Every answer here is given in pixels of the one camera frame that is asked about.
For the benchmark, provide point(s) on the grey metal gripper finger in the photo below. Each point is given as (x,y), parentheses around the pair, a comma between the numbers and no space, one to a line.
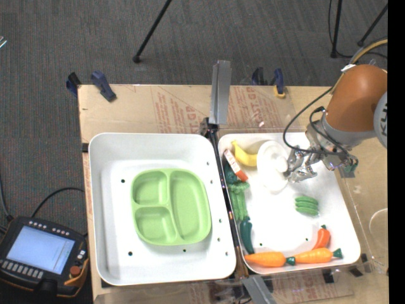
(291,165)
(303,173)

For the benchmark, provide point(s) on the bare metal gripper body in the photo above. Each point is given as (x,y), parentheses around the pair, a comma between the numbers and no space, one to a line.
(319,152)

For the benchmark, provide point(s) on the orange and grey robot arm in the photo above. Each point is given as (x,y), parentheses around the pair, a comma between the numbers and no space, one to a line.
(354,100)

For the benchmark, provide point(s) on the white round plastic object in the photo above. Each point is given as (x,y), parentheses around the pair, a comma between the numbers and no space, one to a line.
(269,166)

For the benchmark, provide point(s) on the green pea pods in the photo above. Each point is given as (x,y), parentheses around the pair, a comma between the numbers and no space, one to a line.
(306,205)

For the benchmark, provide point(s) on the yellow banana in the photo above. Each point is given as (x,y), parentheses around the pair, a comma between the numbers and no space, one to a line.
(245,157)

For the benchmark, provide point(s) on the red and white carton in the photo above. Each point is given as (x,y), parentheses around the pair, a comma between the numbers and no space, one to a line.
(234,165)

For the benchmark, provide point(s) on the white plastic tray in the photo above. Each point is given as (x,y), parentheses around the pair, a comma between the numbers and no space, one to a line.
(278,226)
(110,201)

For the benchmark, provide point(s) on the dark green broccoli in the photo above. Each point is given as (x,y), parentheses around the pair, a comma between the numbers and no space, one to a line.
(230,176)

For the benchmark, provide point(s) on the light green asparagus bunch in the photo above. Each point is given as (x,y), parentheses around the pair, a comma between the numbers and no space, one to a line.
(239,201)

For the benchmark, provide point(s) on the orange pepper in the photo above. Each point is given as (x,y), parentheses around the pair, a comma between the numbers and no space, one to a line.
(322,237)

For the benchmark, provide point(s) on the thin black rod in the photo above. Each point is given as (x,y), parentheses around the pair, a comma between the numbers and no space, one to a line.
(225,188)

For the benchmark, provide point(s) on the dark green pepper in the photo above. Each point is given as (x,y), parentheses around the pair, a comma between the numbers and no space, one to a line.
(246,234)

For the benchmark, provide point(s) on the orange carrot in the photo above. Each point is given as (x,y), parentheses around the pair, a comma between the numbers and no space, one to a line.
(314,256)
(265,259)

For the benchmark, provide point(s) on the green divided plate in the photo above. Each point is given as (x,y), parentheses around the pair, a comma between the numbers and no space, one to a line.
(186,201)

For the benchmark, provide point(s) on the brown cardboard board red print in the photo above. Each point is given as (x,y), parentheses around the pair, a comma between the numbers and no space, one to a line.
(152,109)

